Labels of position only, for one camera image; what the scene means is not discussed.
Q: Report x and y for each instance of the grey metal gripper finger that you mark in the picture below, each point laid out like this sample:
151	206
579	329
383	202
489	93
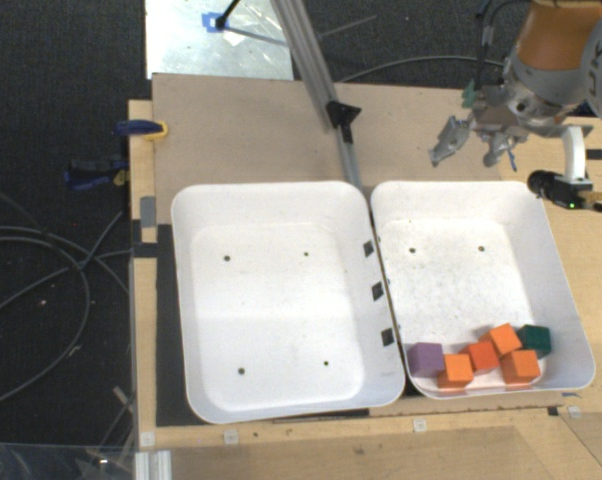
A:
497	148
451	138

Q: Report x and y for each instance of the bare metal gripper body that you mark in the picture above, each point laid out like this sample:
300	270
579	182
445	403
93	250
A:
501	115

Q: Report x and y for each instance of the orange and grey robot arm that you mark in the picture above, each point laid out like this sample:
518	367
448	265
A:
556	33

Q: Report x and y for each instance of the white plastic tray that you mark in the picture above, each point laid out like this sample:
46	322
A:
281	298
456	288

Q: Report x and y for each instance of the orange cube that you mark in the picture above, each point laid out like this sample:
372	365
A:
504	338
456	370
482	356
520	367

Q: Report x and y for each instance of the green cube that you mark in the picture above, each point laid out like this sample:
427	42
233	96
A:
536	339

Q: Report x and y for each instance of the brown cardboard board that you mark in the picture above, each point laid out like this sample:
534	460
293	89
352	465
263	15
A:
241	133

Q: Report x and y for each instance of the purple cube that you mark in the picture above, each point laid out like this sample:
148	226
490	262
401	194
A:
425	358

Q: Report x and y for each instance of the black cylinder on white bracket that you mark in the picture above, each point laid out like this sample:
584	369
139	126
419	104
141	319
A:
561	188

